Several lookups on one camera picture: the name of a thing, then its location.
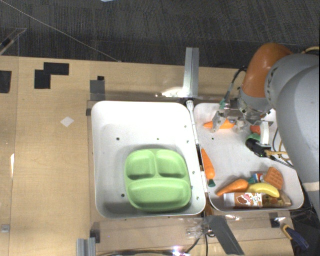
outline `orange waffle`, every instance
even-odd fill
[[[282,186],[284,185],[284,177],[274,167],[270,167],[267,174],[263,177],[265,182],[268,182],[272,186],[276,187],[278,190],[282,189]]]

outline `green tray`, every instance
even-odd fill
[[[132,206],[144,212],[178,210],[191,199],[186,162],[167,149],[131,153],[125,162],[125,187]]]

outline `yellow banana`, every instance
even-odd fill
[[[267,183],[252,184],[249,186],[249,189],[247,190],[247,192],[248,193],[265,193],[274,198],[280,197],[280,193],[278,189],[276,189],[274,186]]]

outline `dark floor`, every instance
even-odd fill
[[[241,67],[264,43],[319,45],[317,0],[0,0],[0,42],[27,28],[20,56],[111,61],[3,2],[123,62],[184,65],[198,47],[202,67]]]

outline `wooden table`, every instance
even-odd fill
[[[53,75],[50,90],[35,89],[35,70],[43,70],[44,62],[70,64],[69,76]],[[155,95],[181,87],[184,67],[0,56],[0,71],[12,71],[10,93],[0,94],[0,225],[11,227],[0,233],[0,256],[74,256],[77,239],[88,239],[91,229],[90,80],[105,77],[106,93]],[[199,95],[223,96],[234,73],[201,67]],[[69,127],[61,124],[66,117],[74,120]],[[289,212],[279,216],[292,226]],[[268,214],[241,214],[240,221],[229,217],[246,255],[293,255],[290,241],[271,228]],[[225,255],[216,238],[209,243],[209,255]],[[201,240],[192,255],[205,250]]]

